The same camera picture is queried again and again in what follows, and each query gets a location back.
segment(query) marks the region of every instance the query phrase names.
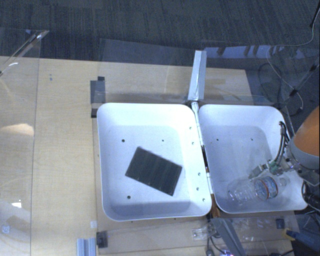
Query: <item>hinge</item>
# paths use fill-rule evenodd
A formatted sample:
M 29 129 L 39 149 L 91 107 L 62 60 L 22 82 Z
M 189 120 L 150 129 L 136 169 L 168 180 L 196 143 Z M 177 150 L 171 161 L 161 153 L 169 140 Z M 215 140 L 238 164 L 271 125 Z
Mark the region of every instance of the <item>hinge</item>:
M 204 140 L 203 140 L 203 137 L 202 137 L 201 128 L 200 128 L 200 122 L 199 122 L 199 115 L 198 115 L 199 105 L 198 105 L 198 102 L 196 102 L 196 101 L 192 102 L 191 103 L 191 109 L 192 109 L 192 111 L 194 113 L 194 116 L 195 116 L 195 123 L 196 123 L 196 128 L 198 130 L 200 145 L 203 148 Z
M 209 186 L 210 194 L 213 195 L 213 194 L 214 194 L 214 187 L 212 186 L 212 181 L 211 181 L 210 172 L 207 172 L 207 173 L 206 173 L 206 179 L 207 179 L 207 181 L 208 181 L 208 186 Z

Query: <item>black cable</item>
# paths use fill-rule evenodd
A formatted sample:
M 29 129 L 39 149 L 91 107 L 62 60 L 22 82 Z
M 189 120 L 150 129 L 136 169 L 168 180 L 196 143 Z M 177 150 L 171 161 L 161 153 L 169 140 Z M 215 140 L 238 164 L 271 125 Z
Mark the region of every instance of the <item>black cable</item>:
M 209 248 L 209 239 L 210 239 L 210 238 L 208 238 L 207 241 L 206 241 L 206 249 L 207 249 L 207 250 L 210 250 L 210 248 Z
M 286 140 L 289 141 L 290 139 L 289 139 L 288 134 L 287 134 L 287 126 L 286 126 L 286 124 L 284 122 L 282 122 L 282 121 L 280 121 L 279 123 L 283 128 L 283 135 L 285 136 Z
M 212 239 L 212 236 L 210 236 L 210 240 L 211 240 L 211 243 L 212 243 L 212 245 L 214 246 L 214 248 L 216 248 L 220 253 L 225 254 L 225 252 L 224 252 L 223 250 L 219 249 L 219 248 L 215 245 L 214 240 Z
M 264 91 L 264 93 L 266 94 L 266 95 L 268 95 L 268 93 L 266 92 L 266 90 L 264 89 L 264 87 L 262 86 L 262 83 L 261 83 L 261 71 L 262 71 L 262 68 L 265 66 L 265 65 L 268 65 L 269 67 L 271 67 L 271 65 L 268 63 L 268 62 L 266 62 L 266 63 L 263 63 L 259 68 L 258 68 L 258 71 L 257 71 L 257 75 L 258 75 L 258 80 L 259 80 L 259 84 L 260 84 L 260 86 L 261 86 L 261 89 Z M 280 74 L 280 76 L 282 76 L 282 72 L 281 72 L 281 70 L 277 67 L 277 66 L 273 66 L 275 69 L 277 69 L 277 71 L 278 71 L 278 73 Z M 280 96 L 280 92 L 281 92 L 281 86 L 282 86 L 282 80 L 280 79 L 280 85 L 279 85 L 279 88 L 278 88 L 278 91 L 277 91 L 277 95 L 276 95 L 276 100 L 277 100 L 277 104 L 279 104 L 279 96 Z
M 278 153 L 276 154 L 276 157 L 274 159 L 275 162 L 277 162 L 277 160 L 278 160 L 278 158 L 280 156 L 283 142 L 284 142 L 283 136 L 281 135 L 279 150 L 278 150 Z
M 285 153 L 285 147 L 286 147 L 286 139 L 284 136 L 282 136 L 282 140 L 283 140 L 283 143 L 282 143 L 282 148 L 281 148 L 281 153 L 280 153 L 280 157 L 279 159 L 276 161 L 277 165 L 280 165 L 281 163 L 281 160 L 282 158 L 284 157 L 284 153 Z
M 293 249 L 292 249 L 292 250 L 288 250 L 288 251 L 286 251 L 285 253 L 280 254 L 280 256 L 285 256 L 285 255 L 288 255 L 289 253 L 293 253 L 293 252 L 294 252 Z

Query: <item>dark rectangular pad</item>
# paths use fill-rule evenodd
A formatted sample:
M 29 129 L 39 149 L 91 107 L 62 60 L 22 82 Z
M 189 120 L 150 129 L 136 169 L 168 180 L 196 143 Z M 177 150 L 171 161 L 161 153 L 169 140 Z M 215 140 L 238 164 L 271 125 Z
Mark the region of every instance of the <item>dark rectangular pad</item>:
M 181 170 L 180 165 L 137 147 L 125 176 L 172 196 Z

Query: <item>clear plastic panel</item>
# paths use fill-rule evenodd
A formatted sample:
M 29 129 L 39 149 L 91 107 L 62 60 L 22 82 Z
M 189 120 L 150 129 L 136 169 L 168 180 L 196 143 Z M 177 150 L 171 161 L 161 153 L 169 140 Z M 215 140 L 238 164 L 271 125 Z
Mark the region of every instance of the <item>clear plastic panel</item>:
M 46 31 L 0 28 L 0 250 L 30 255 L 40 40 Z
M 217 100 L 238 104 L 252 102 L 255 105 L 272 105 L 282 109 L 317 70 L 319 41 L 316 41 L 298 46 L 241 43 L 229 45 L 210 42 L 209 46 L 204 46 L 208 57 L 207 67 L 244 70 L 248 90 L 244 90 L 243 82 L 239 84 L 235 80 L 233 87 L 242 89 L 235 90 L 234 93 L 225 93 L 222 75 L 219 81 L 216 77 L 207 78 L 204 102 L 216 103 Z M 220 91 L 220 99 L 211 97 L 208 92 L 212 89 Z
M 186 102 L 194 50 L 107 39 L 100 49 L 105 102 Z
M 306 221 L 298 222 L 293 214 L 225 217 L 225 220 L 231 222 L 232 229 L 247 255 L 282 254 L 290 251 L 291 238 L 286 235 L 286 231 L 299 234 L 302 233 L 300 226 L 308 225 Z M 214 255 L 222 256 L 221 251 L 231 255 L 226 245 L 228 237 L 217 232 L 216 227 L 207 219 L 190 219 L 183 222 L 168 222 L 164 219 L 157 225 L 149 222 L 145 226 L 130 223 L 127 228 L 109 229 L 103 236 L 107 241 L 107 247 L 99 248 L 100 255 L 129 252 L 142 254 L 142 251 L 145 255 L 151 255 L 147 251 L 175 249 L 171 250 L 172 253 L 179 252 L 182 248 L 194 250 L 196 255 L 206 255 L 208 249 L 212 250 Z

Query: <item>clear plastic bottle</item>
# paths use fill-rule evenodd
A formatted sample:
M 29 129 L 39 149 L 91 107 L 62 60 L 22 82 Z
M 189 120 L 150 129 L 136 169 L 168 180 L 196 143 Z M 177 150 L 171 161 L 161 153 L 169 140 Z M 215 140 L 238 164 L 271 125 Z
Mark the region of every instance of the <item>clear plastic bottle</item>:
M 263 176 L 252 180 L 236 179 L 228 184 L 227 192 L 233 201 L 243 204 L 251 200 L 269 200 L 281 193 L 289 179 L 284 176 Z

